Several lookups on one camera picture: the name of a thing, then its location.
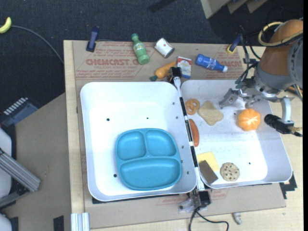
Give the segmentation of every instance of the green bottle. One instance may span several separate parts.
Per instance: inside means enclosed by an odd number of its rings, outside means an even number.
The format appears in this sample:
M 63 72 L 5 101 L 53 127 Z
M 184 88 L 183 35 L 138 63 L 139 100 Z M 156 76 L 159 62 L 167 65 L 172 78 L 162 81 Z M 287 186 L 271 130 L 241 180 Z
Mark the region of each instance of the green bottle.
M 139 40 L 138 34 L 133 33 L 131 35 L 131 39 L 133 40 L 134 43 L 133 49 L 138 58 L 139 64 L 141 65 L 147 64 L 150 61 L 150 57 L 146 52 L 144 44 Z

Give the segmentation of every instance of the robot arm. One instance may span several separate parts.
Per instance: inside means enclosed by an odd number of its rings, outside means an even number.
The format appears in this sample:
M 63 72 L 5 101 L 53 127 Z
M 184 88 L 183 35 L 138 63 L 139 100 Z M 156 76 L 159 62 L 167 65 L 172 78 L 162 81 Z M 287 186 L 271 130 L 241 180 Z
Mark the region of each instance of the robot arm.
M 263 33 L 272 26 L 277 26 L 269 43 L 262 41 Z M 303 88 L 303 21 L 289 20 L 285 23 L 273 23 L 265 26 L 259 34 L 259 42 L 266 49 L 259 62 L 253 64 L 235 82 L 236 89 L 229 89 L 221 108 L 233 104 L 238 97 L 246 101 L 246 108 L 262 99 L 282 104 L 282 118 L 267 115 L 265 122 L 278 132 L 301 136 L 294 129 L 291 121 L 291 98 L 279 98 L 277 95 L 295 85 Z M 246 78 L 250 68 L 254 75 Z

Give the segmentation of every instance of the can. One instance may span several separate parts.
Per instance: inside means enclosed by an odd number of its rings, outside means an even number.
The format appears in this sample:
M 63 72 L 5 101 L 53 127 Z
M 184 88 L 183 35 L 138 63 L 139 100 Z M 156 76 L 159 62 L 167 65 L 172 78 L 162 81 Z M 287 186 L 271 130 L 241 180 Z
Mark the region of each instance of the can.
M 169 57 L 174 51 L 174 47 L 171 46 L 164 38 L 157 41 L 154 48 L 165 58 Z

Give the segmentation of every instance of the toy orange fruit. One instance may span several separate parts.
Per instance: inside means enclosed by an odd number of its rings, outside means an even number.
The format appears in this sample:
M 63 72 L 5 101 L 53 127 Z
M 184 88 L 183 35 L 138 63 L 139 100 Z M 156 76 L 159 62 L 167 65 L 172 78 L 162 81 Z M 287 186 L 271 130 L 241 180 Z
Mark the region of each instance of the toy orange fruit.
M 254 109 L 245 109 L 239 114 L 238 123 L 245 131 L 255 130 L 261 123 L 261 115 Z

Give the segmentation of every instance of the yellow sponge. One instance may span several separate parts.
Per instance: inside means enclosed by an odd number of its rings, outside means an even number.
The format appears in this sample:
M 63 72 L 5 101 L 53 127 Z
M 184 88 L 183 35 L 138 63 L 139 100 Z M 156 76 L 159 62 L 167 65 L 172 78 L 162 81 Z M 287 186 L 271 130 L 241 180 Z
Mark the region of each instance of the yellow sponge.
M 215 155 L 212 152 L 205 152 L 202 154 L 197 155 L 198 163 L 201 163 L 202 161 L 207 161 L 209 166 L 213 171 L 219 170 L 219 165 L 216 161 Z

